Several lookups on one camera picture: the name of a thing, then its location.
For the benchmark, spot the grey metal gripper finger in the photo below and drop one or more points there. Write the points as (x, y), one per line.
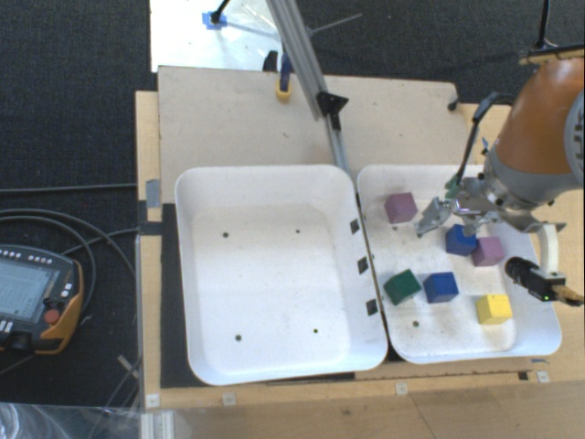
(430, 217)
(480, 221)

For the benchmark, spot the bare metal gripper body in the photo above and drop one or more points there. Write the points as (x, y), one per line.
(507, 208)

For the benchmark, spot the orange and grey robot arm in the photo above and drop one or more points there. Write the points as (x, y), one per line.
(535, 121)

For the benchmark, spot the blue cube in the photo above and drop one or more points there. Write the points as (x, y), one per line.
(459, 243)
(441, 287)

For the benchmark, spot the purple cube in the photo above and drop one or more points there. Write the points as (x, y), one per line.
(489, 252)
(400, 208)

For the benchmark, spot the thin black rod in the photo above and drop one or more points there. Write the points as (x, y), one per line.
(367, 231)

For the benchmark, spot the green cube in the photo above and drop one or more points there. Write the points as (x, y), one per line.
(402, 287)

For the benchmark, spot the yellow cube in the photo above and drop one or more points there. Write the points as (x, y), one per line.
(493, 310)

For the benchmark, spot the white plastic tray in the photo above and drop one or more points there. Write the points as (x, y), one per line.
(439, 327)
(274, 272)

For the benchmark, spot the pale wood board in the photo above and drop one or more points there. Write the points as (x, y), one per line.
(237, 121)

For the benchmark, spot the black cylinder on white bracket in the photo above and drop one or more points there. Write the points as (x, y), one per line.
(532, 277)

